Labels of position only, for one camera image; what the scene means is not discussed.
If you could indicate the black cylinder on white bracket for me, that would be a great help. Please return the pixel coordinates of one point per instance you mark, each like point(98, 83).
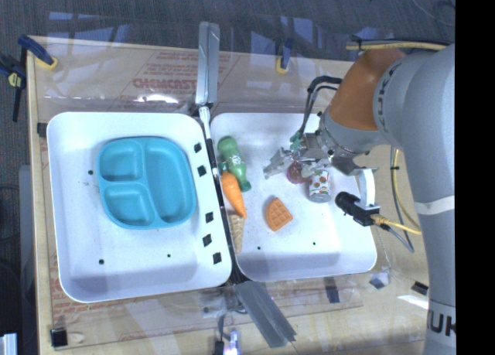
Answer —
point(357, 206)

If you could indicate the orange waffle biscuit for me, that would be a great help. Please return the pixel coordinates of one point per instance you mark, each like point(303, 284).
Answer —
point(278, 214)

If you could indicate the orange carrot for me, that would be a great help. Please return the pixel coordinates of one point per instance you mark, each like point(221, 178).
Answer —
point(233, 191)

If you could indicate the blue divided plate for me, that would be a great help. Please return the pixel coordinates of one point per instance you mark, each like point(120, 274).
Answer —
point(162, 175)

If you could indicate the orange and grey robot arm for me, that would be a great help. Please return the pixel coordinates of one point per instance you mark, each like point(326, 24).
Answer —
point(421, 113)

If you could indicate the dark red round toy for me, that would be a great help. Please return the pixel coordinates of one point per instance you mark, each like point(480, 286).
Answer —
point(295, 173)

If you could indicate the green bottle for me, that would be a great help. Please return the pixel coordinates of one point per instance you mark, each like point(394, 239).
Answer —
point(234, 162)

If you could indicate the beige waffle cone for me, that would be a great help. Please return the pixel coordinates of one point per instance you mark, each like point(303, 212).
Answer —
point(236, 231)

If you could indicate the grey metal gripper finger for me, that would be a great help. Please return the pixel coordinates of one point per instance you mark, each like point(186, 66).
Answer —
point(310, 170)
point(275, 166)

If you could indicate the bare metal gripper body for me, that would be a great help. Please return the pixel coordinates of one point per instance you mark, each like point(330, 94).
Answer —
point(315, 146)

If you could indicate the brown cardboard board red print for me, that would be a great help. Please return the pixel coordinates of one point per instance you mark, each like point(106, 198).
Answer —
point(116, 71)

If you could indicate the white can with red print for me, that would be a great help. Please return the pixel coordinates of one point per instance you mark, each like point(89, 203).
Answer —
point(320, 189)

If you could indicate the white plastic tray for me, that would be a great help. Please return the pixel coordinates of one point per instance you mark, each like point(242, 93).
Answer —
point(309, 253)
point(77, 268)

